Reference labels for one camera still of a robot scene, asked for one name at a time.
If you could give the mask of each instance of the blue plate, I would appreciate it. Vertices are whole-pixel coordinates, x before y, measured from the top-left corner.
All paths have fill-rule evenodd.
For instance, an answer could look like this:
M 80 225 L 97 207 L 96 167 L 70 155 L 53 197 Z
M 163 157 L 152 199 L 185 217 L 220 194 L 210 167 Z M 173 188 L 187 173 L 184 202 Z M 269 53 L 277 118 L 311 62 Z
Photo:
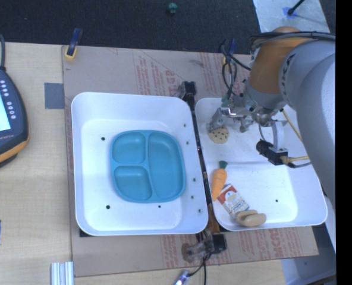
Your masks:
M 186 187 L 180 146 L 166 132 L 119 133 L 111 142 L 110 164 L 114 188 L 127 201 L 168 202 Z

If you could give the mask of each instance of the carrot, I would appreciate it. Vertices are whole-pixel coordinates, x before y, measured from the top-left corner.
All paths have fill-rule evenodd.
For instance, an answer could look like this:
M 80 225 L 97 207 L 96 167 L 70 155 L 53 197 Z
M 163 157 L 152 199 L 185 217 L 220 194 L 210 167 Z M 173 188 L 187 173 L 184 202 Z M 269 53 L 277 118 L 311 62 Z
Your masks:
M 219 169 L 215 170 L 213 173 L 212 178 L 212 185 L 211 185 L 211 193 L 212 193 L 212 200 L 215 201 L 224 188 L 226 179 L 228 178 L 228 173 L 226 172 L 225 168 L 227 166 L 227 162 L 224 160 L 220 160 L 219 162 Z

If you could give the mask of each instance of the clamp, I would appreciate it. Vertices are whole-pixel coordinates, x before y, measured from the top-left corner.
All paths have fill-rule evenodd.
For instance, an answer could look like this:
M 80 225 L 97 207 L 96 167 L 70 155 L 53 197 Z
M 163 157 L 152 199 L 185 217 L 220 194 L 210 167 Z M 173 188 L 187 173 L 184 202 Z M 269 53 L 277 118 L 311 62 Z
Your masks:
M 67 46 L 65 50 L 65 57 L 67 59 L 74 59 L 76 57 L 77 45 L 79 44 L 82 37 L 82 29 L 75 28 L 73 31 L 73 35 L 71 36 L 70 44 Z

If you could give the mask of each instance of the black carpet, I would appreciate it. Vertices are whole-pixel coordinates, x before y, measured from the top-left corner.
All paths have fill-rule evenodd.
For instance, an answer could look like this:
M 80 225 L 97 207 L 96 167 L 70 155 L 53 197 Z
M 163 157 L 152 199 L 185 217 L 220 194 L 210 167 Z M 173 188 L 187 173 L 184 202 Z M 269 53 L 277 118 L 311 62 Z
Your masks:
M 174 15 L 171 2 L 178 5 Z M 336 0 L 320 3 L 335 34 Z M 66 45 L 75 28 L 85 46 L 217 52 L 235 38 L 243 54 L 260 32 L 253 0 L 0 0 L 0 33 L 8 42 Z

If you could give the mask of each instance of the wooden surface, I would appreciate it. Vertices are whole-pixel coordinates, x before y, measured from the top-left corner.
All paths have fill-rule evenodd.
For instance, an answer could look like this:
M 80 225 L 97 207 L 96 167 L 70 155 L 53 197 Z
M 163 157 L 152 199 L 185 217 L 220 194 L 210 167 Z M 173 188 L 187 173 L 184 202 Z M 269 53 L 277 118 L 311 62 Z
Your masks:
M 5 66 L 26 103 L 31 139 L 0 169 L 0 284 L 50 284 L 71 261 L 64 110 L 45 109 L 44 83 L 62 83 L 61 46 L 6 43 Z M 76 278 L 74 284 L 173 284 L 181 270 Z M 207 267 L 207 284 L 285 284 L 281 263 Z M 203 284 L 201 269 L 188 285 Z

